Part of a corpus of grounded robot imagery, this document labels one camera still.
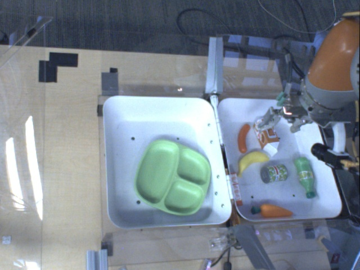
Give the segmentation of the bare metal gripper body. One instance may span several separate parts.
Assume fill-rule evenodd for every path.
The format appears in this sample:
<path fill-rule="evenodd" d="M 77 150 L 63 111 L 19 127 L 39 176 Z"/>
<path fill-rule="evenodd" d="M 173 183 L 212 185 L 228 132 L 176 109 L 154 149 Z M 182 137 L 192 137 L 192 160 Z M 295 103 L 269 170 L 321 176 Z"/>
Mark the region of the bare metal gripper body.
<path fill-rule="evenodd" d="M 329 104 L 316 101 L 308 93 L 291 94 L 283 103 L 283 114 L 286 119 L 307 116 L 312 123 L 322 128 L 329 128 L 335 123 L 350 123 L 352 121 L 352 104 L 329 100 Z"/>

